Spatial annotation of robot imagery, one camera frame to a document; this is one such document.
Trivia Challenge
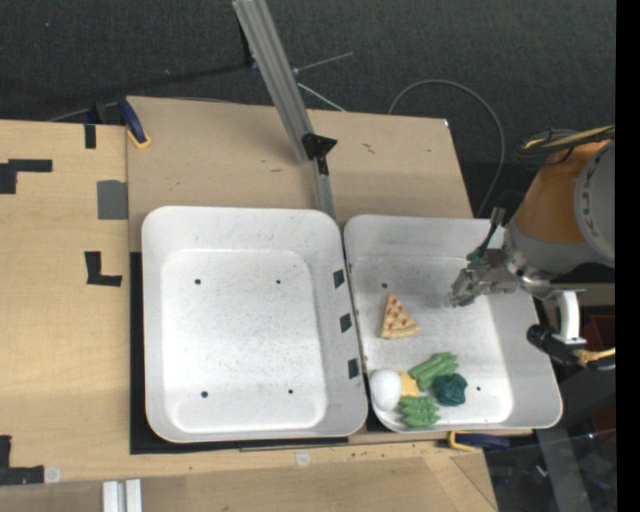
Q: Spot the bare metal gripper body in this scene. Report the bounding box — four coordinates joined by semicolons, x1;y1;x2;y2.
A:
469;248;553;300

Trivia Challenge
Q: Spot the white plastic tray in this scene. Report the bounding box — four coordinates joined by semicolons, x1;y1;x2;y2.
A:
342;214;565;435
141;205;370;445

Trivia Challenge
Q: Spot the toy pizza slice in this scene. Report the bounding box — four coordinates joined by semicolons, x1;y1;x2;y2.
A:
378;292;422;341

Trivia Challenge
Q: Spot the green bean bundle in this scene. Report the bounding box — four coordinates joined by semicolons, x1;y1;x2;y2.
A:
397;394;443;430
407;351;460;393

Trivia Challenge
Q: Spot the dark green broccoli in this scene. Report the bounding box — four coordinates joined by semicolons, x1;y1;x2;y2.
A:
431;372;470;407

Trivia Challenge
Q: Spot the yellow toy food piece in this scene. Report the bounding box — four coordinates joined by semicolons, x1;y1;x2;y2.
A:
398;370;421;399

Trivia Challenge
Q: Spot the white egg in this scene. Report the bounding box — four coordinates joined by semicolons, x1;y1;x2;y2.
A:
369;368;403;413

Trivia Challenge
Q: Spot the black cylinder on white bracket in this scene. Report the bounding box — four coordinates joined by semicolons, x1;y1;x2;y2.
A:
525;288;589;369

